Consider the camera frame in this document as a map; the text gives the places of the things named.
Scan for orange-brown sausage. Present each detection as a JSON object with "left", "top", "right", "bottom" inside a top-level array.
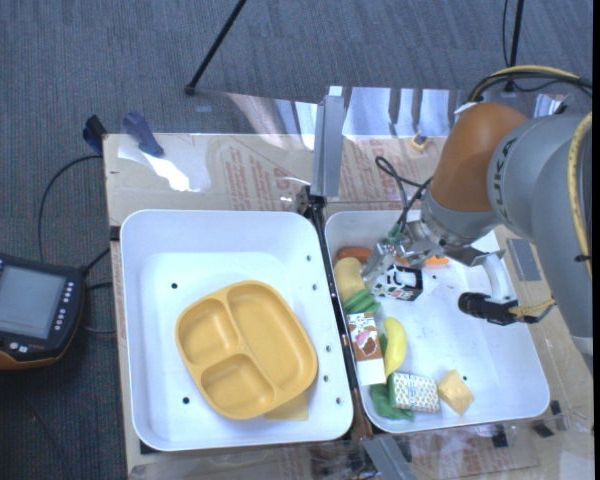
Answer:
[{"left": 335, "top": 245, "right": 374, "bottom": 264}]

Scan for yellow divided plate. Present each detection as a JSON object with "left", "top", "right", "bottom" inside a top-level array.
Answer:
[{"left": 173, "top": 279, "right": 320, "bottom": 422}]

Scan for green pea pods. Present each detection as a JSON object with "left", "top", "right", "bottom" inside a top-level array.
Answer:
[{"left": 342, "top": 288, "right": 382, "bottom": 316}]

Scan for yellow banana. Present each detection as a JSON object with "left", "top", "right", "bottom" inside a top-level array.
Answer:
[{"left": 381, "top": 316, "right": 409, "bottom": 379}]

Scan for white patterned box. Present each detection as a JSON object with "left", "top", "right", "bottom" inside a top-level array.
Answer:
[{"left": 391, "top": 371, "right": 442, "bottom": 415}]

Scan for black block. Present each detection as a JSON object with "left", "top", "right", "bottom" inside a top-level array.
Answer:
[{"left": 295, "top": 186, "right": 327, "bottom": 220}]

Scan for pale yellow oval toy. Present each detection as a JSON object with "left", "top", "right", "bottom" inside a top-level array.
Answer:
[{"left": 333, "top": 256, "right": 368, "bottom": 303}]

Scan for white and brown carton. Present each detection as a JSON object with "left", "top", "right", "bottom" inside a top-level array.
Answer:
[{"left": 345, "top": 311, "right": 388, "bottom": 387}]

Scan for white plastic tray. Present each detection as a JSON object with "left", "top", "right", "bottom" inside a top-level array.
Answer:
[
  {"left": 323, "top": 209, "right": 552, "bottom": 435},
  {"left": 119, "top": 208, "right": 355, "bottom": 453}
]

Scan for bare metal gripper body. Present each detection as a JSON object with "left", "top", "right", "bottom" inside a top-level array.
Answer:
[{"left": 372, "top": 219, "right": 462, "bottom": 271}]

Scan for green leafy toy vegetable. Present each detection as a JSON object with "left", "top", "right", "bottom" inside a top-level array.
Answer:
[{"left": 369, "top": 371, "right": 416, "bottom": 422}]

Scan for black and white cow-print carton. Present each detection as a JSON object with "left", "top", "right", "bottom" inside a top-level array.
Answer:
[{"left": 370, "top": 263, "right": 425, "bottom": 303}]

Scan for yellow cheese wedge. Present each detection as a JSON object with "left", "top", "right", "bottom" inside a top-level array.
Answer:
[{"left": 436, "top": 368, "right": 476, "bottom": 416}]

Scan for black cylinder on white bracket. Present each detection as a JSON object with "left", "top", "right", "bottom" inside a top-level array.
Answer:
[{"left": 449, "top": 245, "right": 522, "bottom": 327}]

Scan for brown cardboard board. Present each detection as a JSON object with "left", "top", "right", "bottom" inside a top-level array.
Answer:
[{"left": 102, "top": 132, "right": 594, "bottom": 480}]

